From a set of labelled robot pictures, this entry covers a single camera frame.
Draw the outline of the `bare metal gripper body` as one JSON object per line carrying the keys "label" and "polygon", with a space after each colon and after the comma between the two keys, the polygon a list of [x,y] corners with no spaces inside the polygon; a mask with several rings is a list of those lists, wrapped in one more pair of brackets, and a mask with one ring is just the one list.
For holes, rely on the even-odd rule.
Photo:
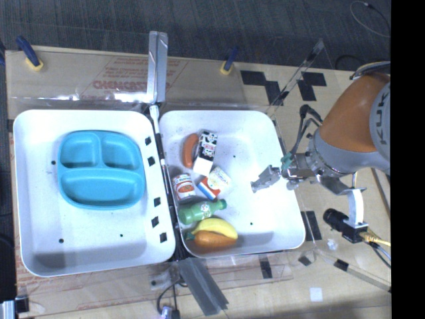
{"label": "bare metal gripper body", "polygon": [[286,187],[293,191],[305,181],[315,183],[317,176],[309,165],[310,152],[287,153],[281,159],[281,176],[287,181]]}

